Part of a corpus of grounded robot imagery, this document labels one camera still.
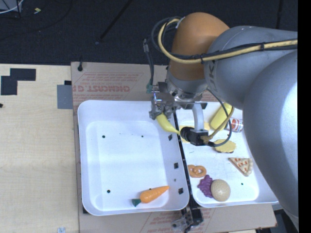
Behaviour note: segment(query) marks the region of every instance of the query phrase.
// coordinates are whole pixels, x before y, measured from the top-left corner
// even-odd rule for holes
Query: white cable
[[[10,12],[10,11],[12,11],[12,10],[15,10],[16,8],[17,8],[17,6],[15,6],[14,8],[11,8],[11,9],[9,9],[9,10],[2,11],[2,12],[0,12],[0,14]]]

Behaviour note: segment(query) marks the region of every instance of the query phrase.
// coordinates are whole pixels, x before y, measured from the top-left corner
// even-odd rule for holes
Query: black fabric
[[[143,39],[153,26],[193,12],[210,13],[229,27],[297,31],[298,0],[24,0],[20,14],[0,14],[0,63],[70,65],[82,58],[148,64]],[[155,65],[167,65],[166,56],[150,51]]]

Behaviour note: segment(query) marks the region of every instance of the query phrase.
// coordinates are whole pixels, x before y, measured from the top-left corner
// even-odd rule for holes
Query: red and white can
[[[230,121],[231,121],[232,131],[234,131],[234,132],[241,132],[242,131],[242,129],[243,129],[243,120],[242,119],[230,118]],[[227,123],[227,126],[225,129],[230,130],[228,123]]]

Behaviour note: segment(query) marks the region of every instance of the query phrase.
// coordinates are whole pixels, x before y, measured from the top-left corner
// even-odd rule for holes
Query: pretzel
[[[204,166],[188,165],[189,175],[193,178],[201,178],[206,175]]]

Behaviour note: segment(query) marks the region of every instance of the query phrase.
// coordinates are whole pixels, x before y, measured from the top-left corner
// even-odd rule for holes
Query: light wood surface
[[[17,95],[0,96],[0,232],[79,232],[72,110],[57,109],[57,85],[69,66],[35,68],[36,81],[18,81]]]

